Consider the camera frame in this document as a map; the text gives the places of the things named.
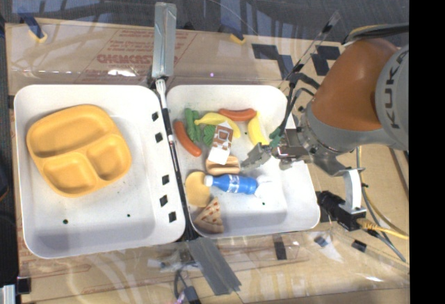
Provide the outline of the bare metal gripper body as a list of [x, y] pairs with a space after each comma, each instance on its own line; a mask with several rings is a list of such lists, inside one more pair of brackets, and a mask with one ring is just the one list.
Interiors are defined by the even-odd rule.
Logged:
[[272, 155], [288, 168], [294, 161], [312, 163], [329, 176], [340, 176], [339, 152], [324, 145], [307, 127], [285, 129], [278, 145], [272, 149]]

